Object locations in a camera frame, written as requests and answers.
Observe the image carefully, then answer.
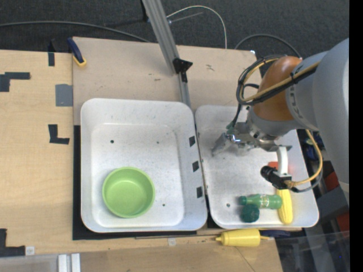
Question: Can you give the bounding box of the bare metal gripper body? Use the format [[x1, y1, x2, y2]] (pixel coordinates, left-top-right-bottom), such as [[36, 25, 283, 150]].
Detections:
[[225, 121, 293, 155]]

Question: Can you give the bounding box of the thin black rod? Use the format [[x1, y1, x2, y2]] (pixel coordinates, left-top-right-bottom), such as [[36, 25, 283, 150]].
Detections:
[[195, 117, 209, 201]]

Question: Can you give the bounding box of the white plastic tray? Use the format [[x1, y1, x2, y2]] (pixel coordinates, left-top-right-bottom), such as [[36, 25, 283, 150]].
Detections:
[[80, 97, 209, 233], [195, 104, 320, 230]]

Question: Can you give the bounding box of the green plastic bottle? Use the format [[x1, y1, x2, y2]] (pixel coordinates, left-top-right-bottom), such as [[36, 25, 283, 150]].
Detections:
[[238, 193, 284, 210]]

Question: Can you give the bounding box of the dark green broccoli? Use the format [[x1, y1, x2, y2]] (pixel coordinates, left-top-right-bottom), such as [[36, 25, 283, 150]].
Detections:
[[240, 204, 260, 224]]

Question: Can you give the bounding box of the yellow corn cob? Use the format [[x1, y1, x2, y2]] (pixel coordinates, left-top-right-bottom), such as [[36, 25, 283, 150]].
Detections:
[[276, 188, 294, 225]]

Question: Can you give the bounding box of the yellow squeeze bottle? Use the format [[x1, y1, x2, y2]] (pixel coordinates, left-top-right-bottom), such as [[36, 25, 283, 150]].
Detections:
[[214, 228, 271, 248]]

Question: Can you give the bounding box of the green bowl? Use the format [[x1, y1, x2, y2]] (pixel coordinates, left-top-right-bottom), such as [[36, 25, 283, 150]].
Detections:
[[102, 166, 156, 219]]

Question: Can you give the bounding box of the black cylinder on white bracket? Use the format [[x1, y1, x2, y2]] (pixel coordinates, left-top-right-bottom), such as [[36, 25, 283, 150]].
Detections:
[[260, 146, 293, 190]]

